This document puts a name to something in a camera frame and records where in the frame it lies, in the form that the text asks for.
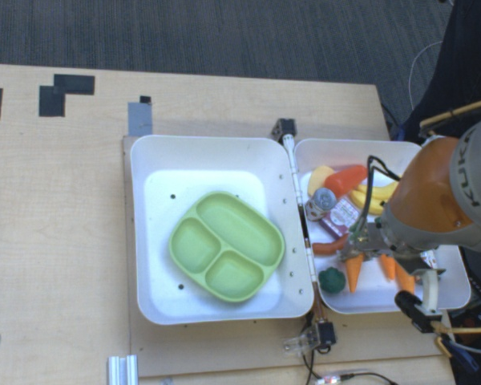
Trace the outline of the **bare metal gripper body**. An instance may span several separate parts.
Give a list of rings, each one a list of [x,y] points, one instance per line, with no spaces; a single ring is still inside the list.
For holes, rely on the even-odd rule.
[[[353,225],[343,237],[338,251],[338,260],[342,262],[359,255],[368,261],[383,254],[392,255],[397,249],[392,232],[380,221],[365,223],[361,228]]]

